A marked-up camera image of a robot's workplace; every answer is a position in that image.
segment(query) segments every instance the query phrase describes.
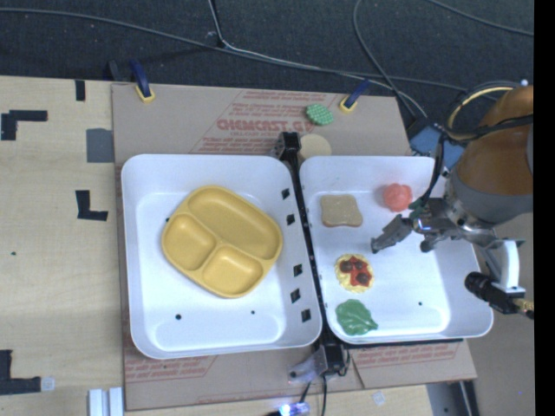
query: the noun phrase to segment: pink round toy food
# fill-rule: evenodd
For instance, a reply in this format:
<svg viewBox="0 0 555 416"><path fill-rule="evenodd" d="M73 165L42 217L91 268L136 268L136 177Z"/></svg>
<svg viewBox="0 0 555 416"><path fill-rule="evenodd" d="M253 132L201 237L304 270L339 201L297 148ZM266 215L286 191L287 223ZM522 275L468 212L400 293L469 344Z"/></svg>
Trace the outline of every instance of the pink round toy food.
<svg viewBox="0 0 555 416"><path fill-rule="evenodd" d="M391 184L383 190L383 201L391 211L403 211L413 201L413 192L408 185Z"/></svg>

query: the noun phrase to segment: yellow plate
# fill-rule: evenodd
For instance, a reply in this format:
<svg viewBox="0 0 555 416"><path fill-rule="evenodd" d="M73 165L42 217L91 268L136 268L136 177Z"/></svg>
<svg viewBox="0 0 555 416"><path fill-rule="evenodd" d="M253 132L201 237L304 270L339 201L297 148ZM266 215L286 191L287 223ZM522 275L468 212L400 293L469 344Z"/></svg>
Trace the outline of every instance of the yellow plate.
<svg viewBox="0 0 555 416"><path fill-rule="evenodd" d="M226 188L208 185L178 206L162 233L167 260L198 285L241 297L264 279L279 257L283 236L257 206Z"/></svg>

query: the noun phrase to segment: toy bread slice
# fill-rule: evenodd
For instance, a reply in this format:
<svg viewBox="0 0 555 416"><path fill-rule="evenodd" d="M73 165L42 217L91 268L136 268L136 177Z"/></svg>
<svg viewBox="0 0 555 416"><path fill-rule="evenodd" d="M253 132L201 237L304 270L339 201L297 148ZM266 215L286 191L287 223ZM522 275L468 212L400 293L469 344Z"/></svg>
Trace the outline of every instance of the toy bread slice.
<svg viewBox="0 0 555 416"><path fill-rule="evenodd" d="M356 199L350 194L327 194L320 198L322 222L325 226L360 226L362 214Z"/></svg>

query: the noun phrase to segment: dark floor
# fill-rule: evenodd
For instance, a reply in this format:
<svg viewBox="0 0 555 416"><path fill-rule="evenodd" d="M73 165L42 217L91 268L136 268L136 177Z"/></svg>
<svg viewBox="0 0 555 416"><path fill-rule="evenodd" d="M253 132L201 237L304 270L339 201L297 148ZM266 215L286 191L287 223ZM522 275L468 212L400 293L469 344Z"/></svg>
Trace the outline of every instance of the dark floor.
<svg viewBox="0 0 555 416"><path fill-rule="evenodd" d="M534 31L534 0L435 1L525 32L479 23L425 0L362 0L356 20L379 69L356 38L357 0L214 0L221 33L235 48L371 75L388 86L382 71L390 75L389 83L420 107L400 99L407 126L424 118L421 111L431 121L443 121L461 89L486 81L533 82L534 39L529 33ZM103 79L108 77L107 63L113 61L121 77L128 79L127 61L136 58L149 80L158 83L338 93L349 93L359 83L332 73L256 62L97 19L32 11L106 17L217 46L207 0L0 2L0 75ZM368 94L393 93L373 85Z"/></svg>

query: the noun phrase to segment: table surface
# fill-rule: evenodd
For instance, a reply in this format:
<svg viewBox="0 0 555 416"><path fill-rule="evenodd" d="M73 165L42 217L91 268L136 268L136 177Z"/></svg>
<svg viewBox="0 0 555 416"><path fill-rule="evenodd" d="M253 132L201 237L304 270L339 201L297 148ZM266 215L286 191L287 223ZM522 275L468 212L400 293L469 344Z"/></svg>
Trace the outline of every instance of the table surface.
<svg viewBox="0 0 555 416"><path fill-rule="evenodd" d="M0 77L1 113L49 112L48 125L19 122L16 140L0 146L0 349L14 350L12 377L55 379L53 392L0 396L0 414L87 414L89 389L123 386L114 164L88 164L85 140L88 129L112 128L110 87L88 81L87 102L76 103L73 81ZM108 220L75 220L76 190L90 190L91 210L109 211ZM530 241L523 249L522 283L532 291L532 217L508 225L515 230ZM533 409L533 322L496 315L492 332L470 347L478 360L480 405L495 409L485 414L501 414L494 393L513 408ZM494 373L507 356L519 372L509 386L499 370ZM319 413L322 395L308 401ZM254 400L141 414L262 415L282 403ZM333 393L326 406L333 415L408 411L433 414L425 386Z"/></svg>

